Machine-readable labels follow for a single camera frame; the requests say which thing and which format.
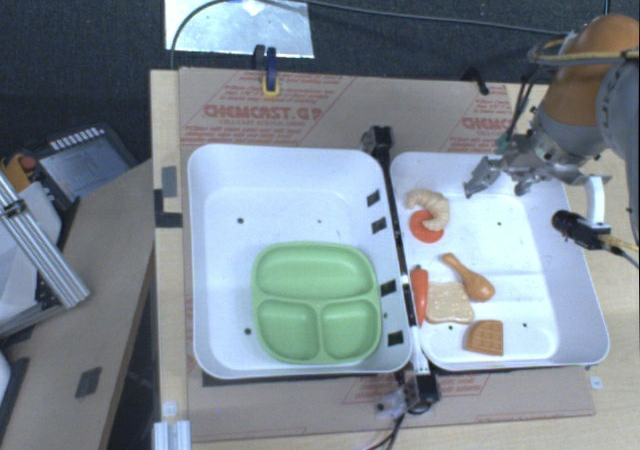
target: green plate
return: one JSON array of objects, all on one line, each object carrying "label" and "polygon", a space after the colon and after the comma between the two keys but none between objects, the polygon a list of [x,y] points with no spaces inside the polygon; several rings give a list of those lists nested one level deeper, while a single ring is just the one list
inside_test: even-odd
[{"label": "green plate", "polygon": [[321,242],[275,244],[256,258],[251,291],[258,338],[276,359],[345,363],[366,358],[378,346],[378,283],[358,249]]}]

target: black clip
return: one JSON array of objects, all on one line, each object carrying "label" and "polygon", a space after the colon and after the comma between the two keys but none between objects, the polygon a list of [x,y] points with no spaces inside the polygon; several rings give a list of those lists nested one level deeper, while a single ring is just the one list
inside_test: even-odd
[{"label": "black clip", "polygon": [[251,66],[255,70],[264,70],[265,75],[262,77],[262,93],[268,97],[275,97],[280,94],[280,83],[278,82],[276,67],[276,49],[258,45],[253,50]]},{"label": "black clip", "polygon": [[27,204],[24,202],[24,199],[16,199],[12,203],[9,203],[7,206],[2,207],[0,209],[0,217],[6,217],[7,219],[21,214],[27,208]]},{"label": "black clip", "polygon": [[489,94],[489,88],[487,87],[487,83],[482,78],[482,75],[473,66],[470,66],[467,71],[464,72],[462,78],[460,80],[464,81],[475,81],[478,84],[478,88],[483,96],[487,96]]}]

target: cardboard sheet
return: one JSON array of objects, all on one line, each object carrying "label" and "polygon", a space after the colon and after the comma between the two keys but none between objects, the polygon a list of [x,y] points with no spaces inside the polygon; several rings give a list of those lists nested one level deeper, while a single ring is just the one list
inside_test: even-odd
[{"label": "cardboard sheet", "polygon": [[[184,69],[179,74],[188,419],[194,442],[388,428],[376,415],[397,389],[393,375],[220,382],[193,358],[186,168],[211,142],[357,148],[372,125],[393,127],[392,154],[491,153],[507,128],[506,86],[482,96],[473,83],[281,73],[281,95],[265,98],[254,71]],[[584,369],[444,375],[442,400],[407,426],[591,415]]]}]

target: small screen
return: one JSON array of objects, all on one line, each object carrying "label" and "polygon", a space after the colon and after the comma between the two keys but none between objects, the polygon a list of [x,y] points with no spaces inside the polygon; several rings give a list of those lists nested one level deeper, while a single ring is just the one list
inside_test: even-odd
[{"label": "small screen", "polygon": [[40,164],[71,201],[96,190],[129,169],[104,139],[89,141],[42,158]]}]

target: toy chicken drumstick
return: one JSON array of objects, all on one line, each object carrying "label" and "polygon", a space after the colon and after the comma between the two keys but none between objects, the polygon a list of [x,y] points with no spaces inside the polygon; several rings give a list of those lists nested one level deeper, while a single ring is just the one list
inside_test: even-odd
[{"label": "toy chicken drumstick", "polygon": [[496,289],[487,278],[481,276],[477,272],[467,269],[453,253],[447,253],[442,256],[442,261],[450,265],[460,274],[464,288],[469,297],[476,301],[488,301],[496,293]]}]

